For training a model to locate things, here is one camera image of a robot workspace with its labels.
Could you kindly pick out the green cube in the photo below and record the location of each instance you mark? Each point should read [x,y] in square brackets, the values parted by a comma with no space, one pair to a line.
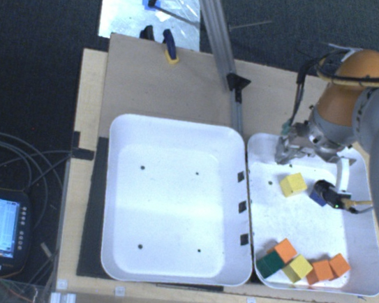
[269,264]

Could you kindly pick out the white plastic tray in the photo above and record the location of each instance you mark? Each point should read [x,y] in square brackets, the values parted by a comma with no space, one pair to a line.
[166,211]
[302,224]

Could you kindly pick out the yellow cube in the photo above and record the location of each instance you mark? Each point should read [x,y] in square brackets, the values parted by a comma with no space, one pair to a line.
[297,268]
[293,184]

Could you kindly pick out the orange cube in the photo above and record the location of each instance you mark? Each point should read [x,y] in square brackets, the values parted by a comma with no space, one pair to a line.
[286,250]
[320,272]
[339,265]

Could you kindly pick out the brown cardboard board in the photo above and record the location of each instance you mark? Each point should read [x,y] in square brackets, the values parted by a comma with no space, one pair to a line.
[170,88]

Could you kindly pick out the blue cube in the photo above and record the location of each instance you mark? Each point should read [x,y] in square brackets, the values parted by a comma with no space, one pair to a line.
[318,198]

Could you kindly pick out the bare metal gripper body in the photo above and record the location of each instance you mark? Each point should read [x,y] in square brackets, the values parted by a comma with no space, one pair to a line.
[312,141]

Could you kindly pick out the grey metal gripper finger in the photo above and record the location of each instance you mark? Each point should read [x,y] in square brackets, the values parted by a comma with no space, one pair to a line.
[290,155]
[280,149]

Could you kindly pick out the black cylinder on white bracket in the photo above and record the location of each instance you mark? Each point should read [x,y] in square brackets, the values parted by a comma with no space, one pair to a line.
[331,195]

